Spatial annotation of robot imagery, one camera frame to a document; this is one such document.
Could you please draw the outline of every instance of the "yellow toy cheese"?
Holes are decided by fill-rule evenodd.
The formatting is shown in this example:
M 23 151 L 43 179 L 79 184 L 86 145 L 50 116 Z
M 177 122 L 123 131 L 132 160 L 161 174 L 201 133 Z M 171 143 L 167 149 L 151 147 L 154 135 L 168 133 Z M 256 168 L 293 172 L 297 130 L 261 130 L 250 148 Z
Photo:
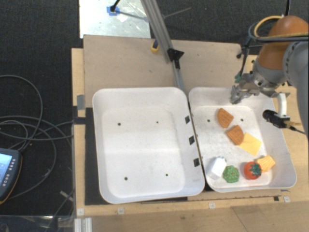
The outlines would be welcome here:
M 276 162 L 270 155 L 267 155 L 264 158 L 258 159 L 256 160 L 256 162 L 260 164 L 262 172 L 267 172 L 269 169 L 271 169 L 276 164 Z
M 259 152 L 262 142 L 257 138 L 253 137 L 249 133 L 245 133 L 242 143 L 239 145 L 240 148 L 244 149 L 248 153 L 256 156 Z

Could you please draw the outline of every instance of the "white toy object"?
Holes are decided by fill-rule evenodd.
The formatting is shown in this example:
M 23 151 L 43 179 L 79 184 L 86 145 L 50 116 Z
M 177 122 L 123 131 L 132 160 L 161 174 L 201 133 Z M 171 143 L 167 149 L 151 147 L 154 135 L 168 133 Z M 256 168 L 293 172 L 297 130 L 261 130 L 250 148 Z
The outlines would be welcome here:
M 213 162 L 211 167 L 209 168 L 207 174 L 209 177 L 213 178 L 214 180 L 219 179 L 223 171 L 226 167 L 226 160 L 224 157 L 217 157 Z

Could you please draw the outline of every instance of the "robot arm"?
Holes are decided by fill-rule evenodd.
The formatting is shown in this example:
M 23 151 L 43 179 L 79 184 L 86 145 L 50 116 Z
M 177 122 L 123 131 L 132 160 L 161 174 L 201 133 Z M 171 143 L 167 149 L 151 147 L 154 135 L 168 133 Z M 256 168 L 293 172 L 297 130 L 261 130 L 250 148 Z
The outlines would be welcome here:
M 308 42 L 291 43 L 283 57 L 283 72 L 297 89 L 297 105 L 308 138 Z
M 308 23 L 289 15 L 279 19 L 268 36 L 304 32 L 308 32 Z M 286 81 L 297 89 L 298 109 L 308 137 L 308 41 L 264 44 L 253 70 L 243 74 L 239 84 L 232 87 L 230 101 L 236 104 L 259 93 L 280 99 L 282 94 L 275 90 Z

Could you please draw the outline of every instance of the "black clamp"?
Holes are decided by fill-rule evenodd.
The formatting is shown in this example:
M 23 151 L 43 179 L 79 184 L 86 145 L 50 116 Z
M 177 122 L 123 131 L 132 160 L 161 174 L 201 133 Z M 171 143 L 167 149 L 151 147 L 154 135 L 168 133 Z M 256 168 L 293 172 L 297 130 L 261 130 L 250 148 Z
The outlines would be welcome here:
M 275 127 L 278 128 L 287 128 L 287 124 L 285 121 L 290 121 L 290 117 L 279 117 L 278 113 L 271 110 L 265 110 L 263 112 L 263 118 L 266 119 L 267 122 L 272 123 Z
M 169 59 L 171 62 L 175 62 L 175 68 L 180 70 L 180 64 L 179 64 L 179 59 L 183 56 L 184 52 L 175 50 L 173 48 L 170 48 L 168 50 L 168 55 L 169 55 Z

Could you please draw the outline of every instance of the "toy food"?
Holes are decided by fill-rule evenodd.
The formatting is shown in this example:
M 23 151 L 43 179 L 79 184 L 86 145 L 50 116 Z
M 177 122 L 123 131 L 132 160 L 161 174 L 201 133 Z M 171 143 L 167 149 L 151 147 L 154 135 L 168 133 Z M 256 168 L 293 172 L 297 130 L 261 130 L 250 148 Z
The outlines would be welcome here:
M 217 157 L 209 168 L 207 174 L 214 180 L 219 179 L 222 176 L 226 167 L 226 160 L 224 157 Z
M 223 172 L 223 179 L 227 183 L 238 182 L 239 180 L 239 171 L 234 166 L 227 166 Z
M 233 116 L 229 114 L 223 108 L 220 108 L 217 114 L 219 124 L 222 125 L 223 128 L 227 128 L 233 120 Z
M 267 172 L 276 164 L 276 162 L 270 155 L 267 155 L 264 158 L 256 160 L 256 163 L 260 164 L 262 172 Z
M 243 141 L 241 142 L 239 146 L 240 148 L 244 149 L 248 153 L 256 156 L 260 150 L 261 145 L 262 145 L 262 142 L 260 140 L 253 137 L 249 133 L 245 133 L 243 137 Z
M 233 141 L 235 145 L 240 145 L 244 139 L 242 129 L 239 125 L 234 126 L 228 133 L 228 137 Z
M 262 174 L 262 169 L 260 164 L 250 161 L 248 162 L 243 169 L 247 179 L 255 180 L 259 178 Z

